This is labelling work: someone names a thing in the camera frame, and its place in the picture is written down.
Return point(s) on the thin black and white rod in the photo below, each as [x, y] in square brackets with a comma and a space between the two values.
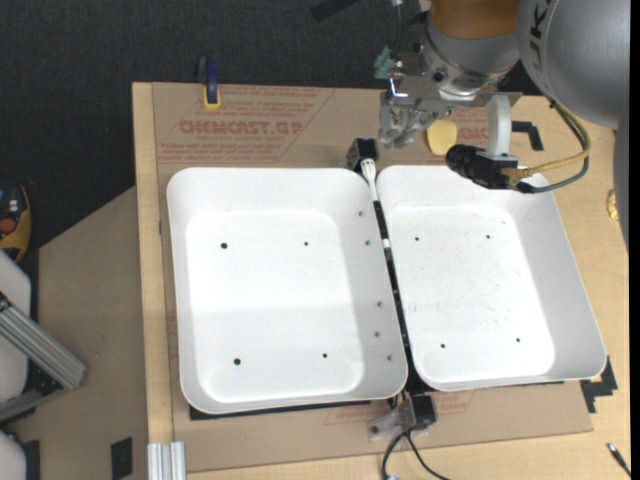
[385, 238]

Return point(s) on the black cylinder on white bracket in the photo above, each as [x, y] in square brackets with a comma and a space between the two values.
[475, 165]

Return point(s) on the pale yellow biscuit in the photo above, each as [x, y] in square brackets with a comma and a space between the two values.
[441, 137]

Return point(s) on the brown cardboard board, red print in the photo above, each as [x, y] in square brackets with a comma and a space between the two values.
[240, 123]

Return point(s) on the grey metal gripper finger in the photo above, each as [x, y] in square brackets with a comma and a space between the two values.
[388, 128]
[407, 129]

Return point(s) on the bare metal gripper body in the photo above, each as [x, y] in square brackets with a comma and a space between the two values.
[425, 90]

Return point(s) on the white plastic tray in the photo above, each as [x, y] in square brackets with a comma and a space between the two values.
[270, 288]
[480, 278]

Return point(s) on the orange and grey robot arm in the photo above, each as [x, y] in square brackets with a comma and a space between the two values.
[570, 33]

